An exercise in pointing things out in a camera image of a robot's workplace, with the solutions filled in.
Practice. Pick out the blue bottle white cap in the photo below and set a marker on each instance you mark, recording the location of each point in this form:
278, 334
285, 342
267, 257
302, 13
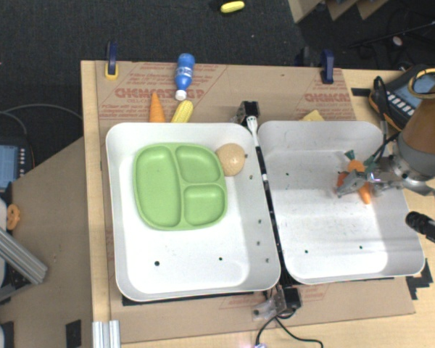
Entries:
184, 76

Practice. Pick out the thin black and white rod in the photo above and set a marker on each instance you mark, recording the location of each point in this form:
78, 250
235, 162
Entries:
266, 180

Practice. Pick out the brown pretzel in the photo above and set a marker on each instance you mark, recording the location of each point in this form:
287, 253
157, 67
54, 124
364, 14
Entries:
13, 216

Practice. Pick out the yellow corn cob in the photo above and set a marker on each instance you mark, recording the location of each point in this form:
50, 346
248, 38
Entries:
183, 111

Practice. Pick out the green divided plate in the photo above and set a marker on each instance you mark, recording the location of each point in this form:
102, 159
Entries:
159, 183

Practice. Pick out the plain orange carrot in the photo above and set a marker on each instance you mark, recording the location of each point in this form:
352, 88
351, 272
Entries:
156, 112

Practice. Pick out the yellow cheese wedge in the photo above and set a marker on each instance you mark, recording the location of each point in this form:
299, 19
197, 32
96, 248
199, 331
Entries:
312, 116

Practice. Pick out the white plastic tray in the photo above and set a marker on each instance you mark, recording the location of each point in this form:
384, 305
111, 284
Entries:
330, 230
188, 259

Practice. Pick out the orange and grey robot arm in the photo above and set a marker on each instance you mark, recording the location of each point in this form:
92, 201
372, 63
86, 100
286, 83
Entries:
422, 129

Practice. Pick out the small orange toy piece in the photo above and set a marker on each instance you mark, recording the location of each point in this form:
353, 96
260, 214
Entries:
342, 178

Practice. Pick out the black cylinder on white bracket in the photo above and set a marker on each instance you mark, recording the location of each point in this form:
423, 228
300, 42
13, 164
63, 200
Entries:
422, 225

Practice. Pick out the yellow oval toy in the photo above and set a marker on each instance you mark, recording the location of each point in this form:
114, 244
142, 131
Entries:
232, 6

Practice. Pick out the beige round bread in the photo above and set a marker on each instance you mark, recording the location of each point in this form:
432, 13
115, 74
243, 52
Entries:
232, 160

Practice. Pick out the brown cardboard board red print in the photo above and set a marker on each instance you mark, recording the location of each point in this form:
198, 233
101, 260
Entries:
268, 85

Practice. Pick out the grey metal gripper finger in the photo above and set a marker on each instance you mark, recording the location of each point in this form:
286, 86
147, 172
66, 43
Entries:
352, 182
378, 190

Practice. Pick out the orange carrot with green top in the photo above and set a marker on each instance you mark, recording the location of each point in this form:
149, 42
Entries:
356, 165

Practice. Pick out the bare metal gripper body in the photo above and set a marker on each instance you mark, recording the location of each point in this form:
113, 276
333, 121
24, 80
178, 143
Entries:
384, 172

